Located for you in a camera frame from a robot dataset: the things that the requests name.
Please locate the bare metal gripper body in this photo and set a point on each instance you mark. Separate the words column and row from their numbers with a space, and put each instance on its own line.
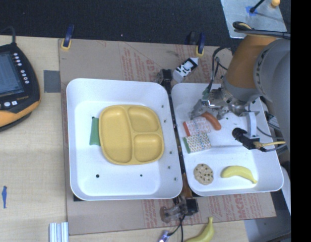
column 218, row 99

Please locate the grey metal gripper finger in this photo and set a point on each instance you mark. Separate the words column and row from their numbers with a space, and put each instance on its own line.
column 197, row 110
column 222, row 114

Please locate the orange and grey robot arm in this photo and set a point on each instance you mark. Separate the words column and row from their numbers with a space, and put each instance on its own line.
column 271, row 69

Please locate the orange sausage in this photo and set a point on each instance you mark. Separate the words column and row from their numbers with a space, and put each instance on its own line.
column 212, row 121

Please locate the white packet with orange edge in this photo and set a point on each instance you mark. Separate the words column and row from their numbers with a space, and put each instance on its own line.
column 197, row 126

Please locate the white packet with green edge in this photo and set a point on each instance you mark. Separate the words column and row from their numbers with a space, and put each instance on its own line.
column 198, row 143

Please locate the black and white carton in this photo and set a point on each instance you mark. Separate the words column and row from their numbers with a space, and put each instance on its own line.
column 185, row 69

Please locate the white plastic tray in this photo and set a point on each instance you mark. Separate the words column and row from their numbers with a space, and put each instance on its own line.
column 120, row 183
column 236, row 155

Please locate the yellow banana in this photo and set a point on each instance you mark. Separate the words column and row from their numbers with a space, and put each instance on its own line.
column 204, row 233
column 237, row 172

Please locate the beige chocolate chip biscuit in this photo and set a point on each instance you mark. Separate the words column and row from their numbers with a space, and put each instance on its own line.
column 203, row 174

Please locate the yellow divided plate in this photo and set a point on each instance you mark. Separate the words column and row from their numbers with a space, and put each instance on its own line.
column 130, row 135

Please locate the brown cardboard board red print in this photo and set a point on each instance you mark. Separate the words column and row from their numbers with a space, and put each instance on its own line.
column 94, row 59

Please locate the black cylinder on white bracket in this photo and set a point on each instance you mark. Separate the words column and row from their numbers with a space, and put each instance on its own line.
column 246, row 137

